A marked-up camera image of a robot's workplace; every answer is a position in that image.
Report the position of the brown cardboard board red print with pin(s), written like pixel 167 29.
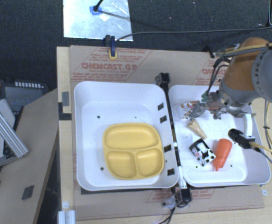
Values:
pixel 138 62

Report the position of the yellow divided plate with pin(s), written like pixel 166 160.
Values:
pixel 131 148

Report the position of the beige pizza slice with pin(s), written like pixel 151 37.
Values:
pixel 196 127

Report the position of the thin black and white rod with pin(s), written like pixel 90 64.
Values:
pixel 173 129

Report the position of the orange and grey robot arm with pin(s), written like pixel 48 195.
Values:
pixel 250 71

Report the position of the white plastic tray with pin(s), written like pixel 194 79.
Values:
pixel 231 174
pixel 126 101

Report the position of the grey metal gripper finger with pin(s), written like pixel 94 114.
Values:
pixel 219 114
pixel 197 111

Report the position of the white carton with red print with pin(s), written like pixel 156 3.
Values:
pixel 184 108

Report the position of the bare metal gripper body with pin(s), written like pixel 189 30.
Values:
pixel 219 102

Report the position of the orange bottle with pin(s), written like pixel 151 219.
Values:
pixel 222 151

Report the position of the black and white carton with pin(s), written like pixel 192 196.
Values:
pixel 202 151

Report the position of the black cylinder on white bracket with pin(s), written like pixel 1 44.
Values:
pixel 239 136

